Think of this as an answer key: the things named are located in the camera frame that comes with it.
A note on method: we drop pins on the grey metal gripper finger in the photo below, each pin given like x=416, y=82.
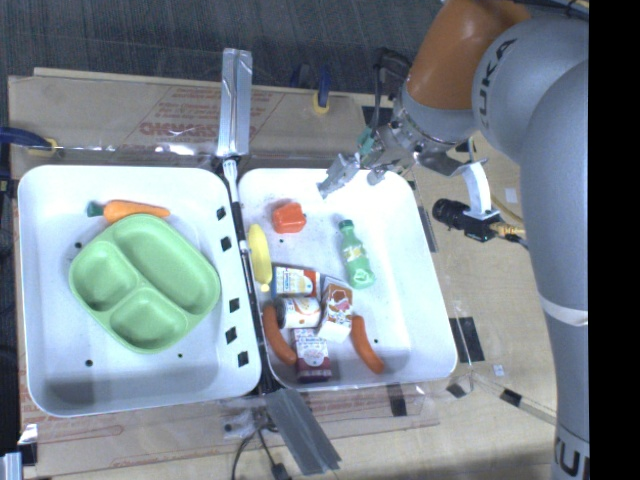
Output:
x=377, y=175
x=340, y=173

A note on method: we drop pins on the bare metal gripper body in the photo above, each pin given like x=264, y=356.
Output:
x=397, y=145

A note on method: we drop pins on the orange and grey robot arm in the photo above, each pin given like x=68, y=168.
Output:
x=550, y=118

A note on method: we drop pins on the orange-red toy pepper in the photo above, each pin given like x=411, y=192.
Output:
x=289, y=218

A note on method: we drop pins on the green plastic bottle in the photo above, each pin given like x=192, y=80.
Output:
x=356, y=258

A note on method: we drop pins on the yellow banana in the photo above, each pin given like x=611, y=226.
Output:
x=260, y=255

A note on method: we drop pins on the white and orange carton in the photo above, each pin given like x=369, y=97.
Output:
x=295, y=281

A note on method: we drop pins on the thin black and white rod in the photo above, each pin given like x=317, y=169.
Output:
x=245, y=263

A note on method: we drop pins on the brown and white carton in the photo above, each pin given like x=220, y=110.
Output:
x=337, y=310

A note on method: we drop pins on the white and orange can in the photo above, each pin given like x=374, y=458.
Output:
x=300, y=312

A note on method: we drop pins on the white plastic tray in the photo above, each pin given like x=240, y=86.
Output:
x=410, y=318
x=60, y=368

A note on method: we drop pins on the orange-red sausage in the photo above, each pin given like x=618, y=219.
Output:
x=365, y=345
x=277, y=338

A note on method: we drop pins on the dark red and white carton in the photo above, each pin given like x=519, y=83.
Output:
x=312, y=358

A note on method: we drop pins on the orange carrot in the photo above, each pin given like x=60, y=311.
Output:
x=131, y=209

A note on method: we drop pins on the green divided plate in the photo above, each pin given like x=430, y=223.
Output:
x=150, y=278

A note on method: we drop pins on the brown cardboard board red print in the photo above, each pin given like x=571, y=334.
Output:
x=125, y=113

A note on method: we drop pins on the black cylinder on white bracket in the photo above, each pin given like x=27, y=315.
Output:
x=472, y=218

